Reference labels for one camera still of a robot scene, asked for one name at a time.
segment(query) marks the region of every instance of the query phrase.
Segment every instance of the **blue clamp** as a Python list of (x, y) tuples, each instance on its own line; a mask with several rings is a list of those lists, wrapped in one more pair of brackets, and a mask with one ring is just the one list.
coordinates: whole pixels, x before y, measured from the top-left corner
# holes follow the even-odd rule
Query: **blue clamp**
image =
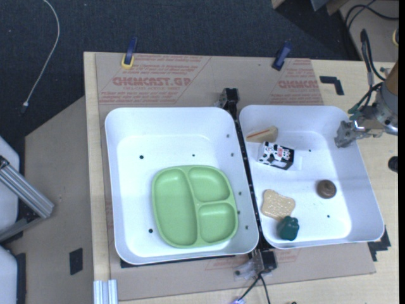
[(291, 52), (291, 49), (292, 49), (291, 42), (289, 41), (285, 42), (283, 47), (277, 51), (276, 59), (274, 60), (271, 67), (276, 69), (277, 71), (280, 71), (281, 68), (283, 67), (284, 59)]
[(131, 41), (129, 42), (127, 53), (124, 54), (122, 61), (121, 61), (121, 66), (129, 70), (132, 68), (132, 65), (134, 65), (134, 59), (135, 59), (135, 51), (137, 49), (137, 44), (138, 44), (138, 37), (133, 36), (131, 38)]

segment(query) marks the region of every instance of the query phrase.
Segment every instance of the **teal toy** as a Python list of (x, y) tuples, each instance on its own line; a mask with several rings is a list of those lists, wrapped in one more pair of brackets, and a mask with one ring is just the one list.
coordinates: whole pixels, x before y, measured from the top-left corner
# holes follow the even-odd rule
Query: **teal toy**
[(298, 219), (286, 216), (277, 224), (277, 233), (283, 240), (293, 241), (298, 235)]

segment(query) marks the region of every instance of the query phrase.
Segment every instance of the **white cable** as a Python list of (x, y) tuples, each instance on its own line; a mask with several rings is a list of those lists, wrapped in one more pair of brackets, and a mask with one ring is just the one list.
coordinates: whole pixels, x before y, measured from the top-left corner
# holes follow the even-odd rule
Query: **white cable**
[(46, 67), (47, 67), (47, 65), (48, 65), (48, 62), (49, 62), (49, 60), (51, 59), (51, 56), (52, 56), (52, 54), (53, 54), (53, 52), (54, 52), (54, 50), (55, 50), (55, 48), (56, 48), (56, 45), (58, 45), (58, 41), (59, 41), (60, 27), (59, 27), (59, 18), (58, 18), (58, 15), (56, 14), (55, 9), (52, 7), (52, 5), (51, 5), (47, 0), (42, 0), (42, 1), (44, 1), (44, 2), (50, 7), (50, 9), (52, 10), (52, 12), (53, 12), (53, 14), (54, 14), (54, 16), (55, 16), (56, 24), (57, 24), (57, 26), (58, 26), (58, 34), (57, 34), (57, 36), (56, 36), (56, 40), (55, 40), (55, 43), (54, 43), (54, 45), (53, 45), (53, 47), (52, 47), (52, 50), (51, 50), (51, 52), (49, 53), (49, 56), (47, 57), (47, 59), (46, 59), (46, 61), (45, 61), (45, 64), (44, 64), (44, 66), (42, 67), (42, 70), (40, 71), (40, 74), (39, 74), (39, 76), (38, 76), (38, 79), (35, 81), (34, 85), (32, 86), (31, 91), (30, 91), (30, 93), (29, 93), (29, 95), (28, 95), (28, 97), (27, 97), (27, 100), (25, 100), (24, 103), (23, 103), (23, 106), (22, 106), (22, 108), (21, 108), (21, 112), (22, 112), (22, 113), (25, 112), (25, 110), (27, 109), (27, 107), (28, 107), (28, 102), (30, 101), (31, 95), (32, 95), (32, 93), (34, 92), (34, 90), (35, 90), (35, 88), (36, 88), (38, 82), (40, 81), (40, 79), (41, 79), (41, 77), (42, 77), (42, 74), (44, 74), (44, 71), (45, 71), (45, 69), (46, 69)]

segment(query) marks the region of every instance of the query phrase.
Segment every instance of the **green plate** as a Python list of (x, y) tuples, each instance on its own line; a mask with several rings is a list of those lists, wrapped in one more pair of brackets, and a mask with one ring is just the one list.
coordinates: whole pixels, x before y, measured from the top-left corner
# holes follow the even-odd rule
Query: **green plate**
[(161, 237), (177, 248), (221, 243), (236, 233), (234, 194), (217, 168), (186, 165), (159, 171), (152, 201)]

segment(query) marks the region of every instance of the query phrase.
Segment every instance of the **brown round object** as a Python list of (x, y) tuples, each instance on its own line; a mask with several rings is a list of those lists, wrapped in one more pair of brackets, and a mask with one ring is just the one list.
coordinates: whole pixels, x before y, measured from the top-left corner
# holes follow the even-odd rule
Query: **brown round object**
[(330, 180), (321, 180), (316, 187), (316, 192), (322, 198), (332, 198), (336, 195), (336, 186)]

